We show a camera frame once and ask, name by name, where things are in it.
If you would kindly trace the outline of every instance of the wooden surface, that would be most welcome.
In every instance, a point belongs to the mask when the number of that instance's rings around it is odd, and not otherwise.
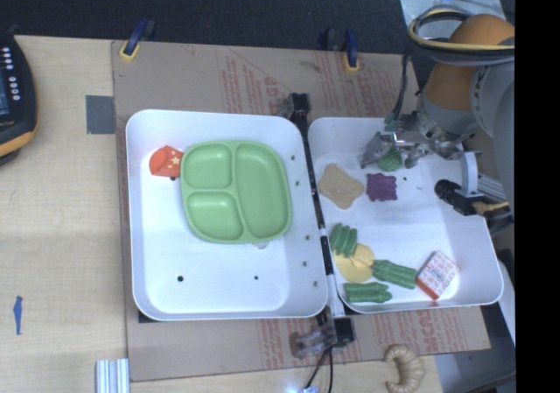
[[[37,136],[0,166],[0,391],[94,392],[127,357],[115,135],[87,133],[86,96],[113,95],[110,41],[17,37],[40,96]],[[21,297],[21,334],[13,307]],[[433,357],[418,392],[441,390]],[[132,383],[132,392],[300,391],[313,368]],[[328,386],[324,366],[314,384]],[[385,392],[396,367],[334,366],[333,392]]]

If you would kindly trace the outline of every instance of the cardboard sheet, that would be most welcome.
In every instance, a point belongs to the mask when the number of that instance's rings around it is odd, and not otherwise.
[[[121,188],[122,248],[129,372],[132,381],[311,366],[290,350],[294,333],[317,328],[311,319],[154,322],[132,297],[124,129],[141,109],[184,109],[275,115],[290,93],[307,93],[310,120],[322,116],[384,117],[400,89],[401,56],[359,54],[360,70],[345,72],[343,54],[328,51],[141,43],[137,56],[112,45],[115,132]],[[404,111],[414,108],[412,66]],[[406,343],[418,354],[490,348],[479,307],[352,316],[356,341],[335,363],[380,360],[388,345]]]

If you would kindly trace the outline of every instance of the black device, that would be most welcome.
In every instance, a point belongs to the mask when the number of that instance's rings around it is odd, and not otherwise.
[[[32,72],[13,34],[0,35],[0,165],[15,158],[39,125]]]

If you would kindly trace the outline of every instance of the table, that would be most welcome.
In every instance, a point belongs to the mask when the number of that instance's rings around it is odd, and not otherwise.
[[[40,96],[38,134],[0,167],[0,391],[95,391],[95,362],[127,357],[113,134],[88,134],[86,96],[112,96],[110,40],[18,36]],[[17,334],[13,307],[21,297]],[[435,359],[419,393],[441,390]],[[155,382],[134,393],[300,391],[290,368]],[[326,391],[328,367],[314,384]],[[333,391],[386,392],[384,361],[334,366]]]

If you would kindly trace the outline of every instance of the green plate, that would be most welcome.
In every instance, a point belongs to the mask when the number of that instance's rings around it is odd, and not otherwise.
[[[186,219],[210,242],[272,241],[291,224],[291,197],[282,159],[254,141],[211,141],[181,159]]]

